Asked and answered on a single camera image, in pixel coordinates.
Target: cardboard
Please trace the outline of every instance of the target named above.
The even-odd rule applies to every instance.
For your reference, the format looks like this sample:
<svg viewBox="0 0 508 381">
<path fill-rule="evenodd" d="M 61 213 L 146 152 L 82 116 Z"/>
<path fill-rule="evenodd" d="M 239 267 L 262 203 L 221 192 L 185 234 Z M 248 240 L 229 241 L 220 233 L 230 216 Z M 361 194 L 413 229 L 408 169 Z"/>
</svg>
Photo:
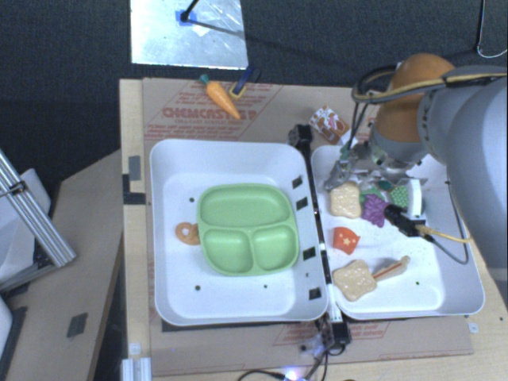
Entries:
<svg viewBox="0 0 508 381">
<path fill-rule="evenodd" d="M 243 325 L 206 329 L 165 325 L 153 303 L 152 215 L 148 155 L 158 140 L 202 138 L 286 142 L 296 124 L 306 124 L 322 106 L 330 106 L 344 120 L 354 104 L 350 90 L 336 87 L 248 85 L 235 121 L 221 113 L 197 82 L 181 79 L 143 81 L 144 182 L 149 281 L 149 333 L 152 374 L 165 375 L 239 371 L 311 365 L 313 358 L 300 349 L 317 330 L 315 324 Z M 368 136 L 368 112 L 359 138 Z M 316 135 L 313 148 L 327 144 Z M 352 343 L 330 363 L 394 360 L 414 357 L 472 354 L 468 325 L 463 317 L 433 317 L 401 321 L 357 322 L 351 325 Z"/>
</svg>

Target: green divided plate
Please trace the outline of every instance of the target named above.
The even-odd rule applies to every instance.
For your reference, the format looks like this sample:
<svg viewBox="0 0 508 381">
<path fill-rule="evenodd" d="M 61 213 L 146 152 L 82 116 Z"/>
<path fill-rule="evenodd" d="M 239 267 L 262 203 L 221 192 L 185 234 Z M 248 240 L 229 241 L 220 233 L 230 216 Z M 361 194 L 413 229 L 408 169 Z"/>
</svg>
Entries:
<svg viewBox="0 0 508 381">
<path fill-rule="evenodd" d="M 270 185 L 211 187 L 198 201 L 208 264 L 225 275 L 283 271 L 298 259 L 298 230 L 286 195 Z"/>
</svg>

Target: silver metal sheet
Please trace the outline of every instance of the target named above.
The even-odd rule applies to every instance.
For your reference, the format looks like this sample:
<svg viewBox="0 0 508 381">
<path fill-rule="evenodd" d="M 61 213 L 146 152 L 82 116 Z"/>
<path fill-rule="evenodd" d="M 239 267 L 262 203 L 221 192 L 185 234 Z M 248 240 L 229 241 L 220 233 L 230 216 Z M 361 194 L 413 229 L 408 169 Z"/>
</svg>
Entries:
<svg viewBox="0 0 508 381">
<path fill-rule="evenodd" d="M 248 66 L 240 0 L 131 0 L 132 61 L 135 64 L 245 69 Z"/>
</svg>

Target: yellow cable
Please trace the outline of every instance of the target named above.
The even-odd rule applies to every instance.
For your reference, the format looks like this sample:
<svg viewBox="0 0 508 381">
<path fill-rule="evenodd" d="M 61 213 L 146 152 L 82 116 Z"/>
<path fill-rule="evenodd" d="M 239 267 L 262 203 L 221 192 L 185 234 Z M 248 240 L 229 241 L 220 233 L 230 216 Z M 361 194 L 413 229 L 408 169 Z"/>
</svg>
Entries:
<svg viewBox="0 0 508 381">
<path fill-rule="evenodd" d="M 479 73 L 473 75 L 457 75 L 457 76 L 449 76 L 447 78 L 439 78 L 439 79 L 431 79 L 425 80 L 423 82 L 412 83 L 410 85 L 406 85 L 404 87 L 399 87 L 398 89 L 388 90 L 383 93 L 378 94 L 359 94 L 356 90 L 352 92 L 352 97 L 358 101 L 372 101 L 377 98 L 389 98 L 391 96 L 396 96 L 398 94 L 403 94 L 409 92 L 411 90 L 421 89 L 425 87 L 442 87 L 446 84 L 452 83 L 464 83 L 471 82 L 476 79 L 483 78 L 505 78 L 506 72 L 495 72 L 495 73 Z"/>
<path fill-rule="evenodd" d="M 457 243 L 463 243 L 463 244 L 465 244 L 465 243 L 469 243 L 469 241 L 471 241 L 470 237 L 468 237 L 468 238 L 460 238 L 460 237 L 450 236 L 449 234 L 442 233 L 442 232 L 439 232 L 437 230 L 431 229 L 430 227 L 428 227 L 426 225 L 416 225 L 415 227 L 416 227 L 416 229 L 420 233 L 447 238 L 447 239 L 449 239 L 451 241 L 456 241 Z"/>
</svg>

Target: orange carrot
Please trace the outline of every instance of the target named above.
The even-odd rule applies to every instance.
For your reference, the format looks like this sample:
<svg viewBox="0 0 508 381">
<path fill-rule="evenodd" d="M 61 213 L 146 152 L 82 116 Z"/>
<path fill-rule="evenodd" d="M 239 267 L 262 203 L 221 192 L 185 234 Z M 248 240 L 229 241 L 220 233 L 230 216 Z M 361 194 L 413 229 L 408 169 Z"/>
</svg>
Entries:
<svg viewBox="0 0 508 381">
<path fill-rule="evenodd" d="M 219 82 L 211 82 L 208 75 L 201 75 L 199 81 L 206 85 L 208 97 L 211 98 L 217 106 L 226 113 L 231 114 L 237 120 L 240 120 L 240 114 L 237 108 Z"/>
</svg>

